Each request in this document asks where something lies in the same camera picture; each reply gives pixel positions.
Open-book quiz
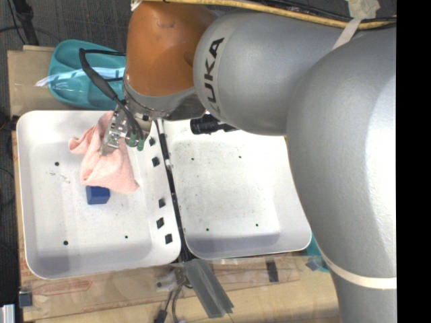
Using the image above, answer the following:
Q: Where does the black cylinder on white bracket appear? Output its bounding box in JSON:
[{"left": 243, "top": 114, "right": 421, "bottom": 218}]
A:
[{"left": 189, "top": 112, "right": 237, "bottom": 136}]

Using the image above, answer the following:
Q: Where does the white plastic tray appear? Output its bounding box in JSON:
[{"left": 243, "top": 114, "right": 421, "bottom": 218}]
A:
[
  {"left": 160, "top": 117, "right": 313, "bottom": 260},
  {"left": 15, "top": 109, "right": 183, "bottom": 280}
]

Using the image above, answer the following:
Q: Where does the blue cube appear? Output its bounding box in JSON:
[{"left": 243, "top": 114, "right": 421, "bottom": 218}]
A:
[{"left": 85, "top": 185, "right": 112, "bottom": 206}]

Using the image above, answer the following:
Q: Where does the pink cloth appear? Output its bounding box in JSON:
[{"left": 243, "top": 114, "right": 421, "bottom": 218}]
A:
[{"left": 68, "top": 110, "right": 140, "bottom": 195}]

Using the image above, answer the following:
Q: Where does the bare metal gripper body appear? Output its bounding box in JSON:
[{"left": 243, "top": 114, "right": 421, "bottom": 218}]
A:
[{"left": 106, "top": 100, "right": 154, "bottom": 147}]

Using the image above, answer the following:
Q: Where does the brown cardboard board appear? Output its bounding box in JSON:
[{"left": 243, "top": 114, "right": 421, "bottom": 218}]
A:
[{"left": 6, "top": 44, "right": 341, "bottom": 323}]

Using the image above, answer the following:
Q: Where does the teal divided plate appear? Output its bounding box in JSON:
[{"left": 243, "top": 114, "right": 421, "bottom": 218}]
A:
[{"left": 46, "top": 38, "right": 127, "bottom": 112}]

